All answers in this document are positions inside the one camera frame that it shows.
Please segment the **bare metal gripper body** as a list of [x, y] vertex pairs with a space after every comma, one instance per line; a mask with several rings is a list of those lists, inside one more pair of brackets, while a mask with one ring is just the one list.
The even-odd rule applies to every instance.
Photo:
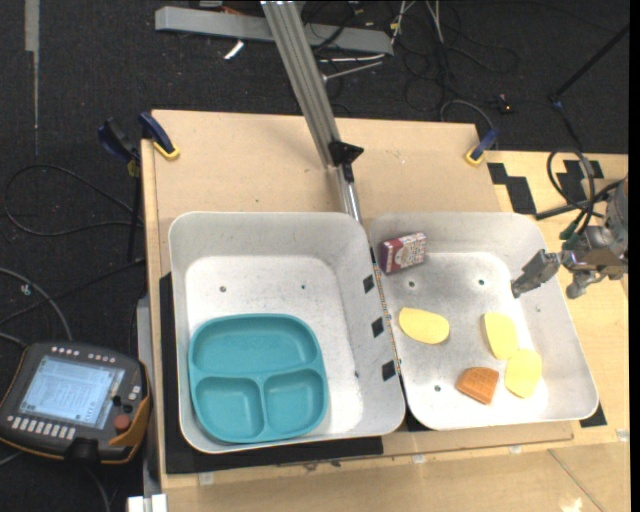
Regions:
[[561, 263], [575, 280], [619, 280], [627, 272], [625, 250], [608, 228], [588, 226], [563, 242]]

